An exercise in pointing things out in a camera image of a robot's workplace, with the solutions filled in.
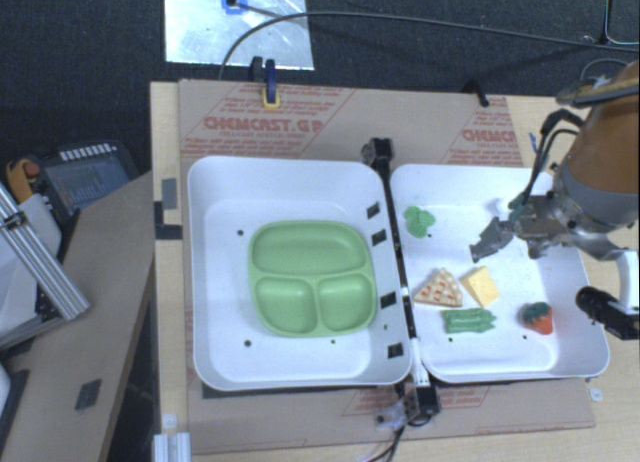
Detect green divided plate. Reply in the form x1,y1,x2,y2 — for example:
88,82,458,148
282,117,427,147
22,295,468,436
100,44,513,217
247,219,379,338

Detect white plastic tray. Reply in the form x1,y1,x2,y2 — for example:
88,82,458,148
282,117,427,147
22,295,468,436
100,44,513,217
187,154,416,392
388,163,612,385

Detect yellow cheese wedge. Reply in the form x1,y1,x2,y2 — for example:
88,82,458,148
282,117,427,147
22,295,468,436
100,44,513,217
458,265,501,309

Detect brown cardboard board red print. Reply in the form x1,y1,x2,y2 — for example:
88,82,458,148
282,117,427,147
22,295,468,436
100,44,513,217
177,78,598,456

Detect pizza slice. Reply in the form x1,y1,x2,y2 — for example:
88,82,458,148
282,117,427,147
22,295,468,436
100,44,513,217
412,267,465,309

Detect green asparagus bunch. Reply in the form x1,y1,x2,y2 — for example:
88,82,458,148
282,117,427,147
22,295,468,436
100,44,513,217
440,307,498,336

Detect green broccoli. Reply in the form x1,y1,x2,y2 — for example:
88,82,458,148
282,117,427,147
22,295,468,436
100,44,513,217
402,205,437,240

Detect thin black and white rod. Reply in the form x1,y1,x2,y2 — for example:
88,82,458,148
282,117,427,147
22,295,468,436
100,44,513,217
375,157,426,385

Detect red strawberry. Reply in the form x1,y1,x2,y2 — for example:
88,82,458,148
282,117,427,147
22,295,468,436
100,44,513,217
517,301,555,336

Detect black cylinder on white bracket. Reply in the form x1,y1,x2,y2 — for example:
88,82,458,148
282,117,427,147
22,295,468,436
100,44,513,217
574,248,640,342

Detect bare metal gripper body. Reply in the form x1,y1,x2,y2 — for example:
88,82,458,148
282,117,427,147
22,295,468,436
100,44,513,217
508,193,632,262

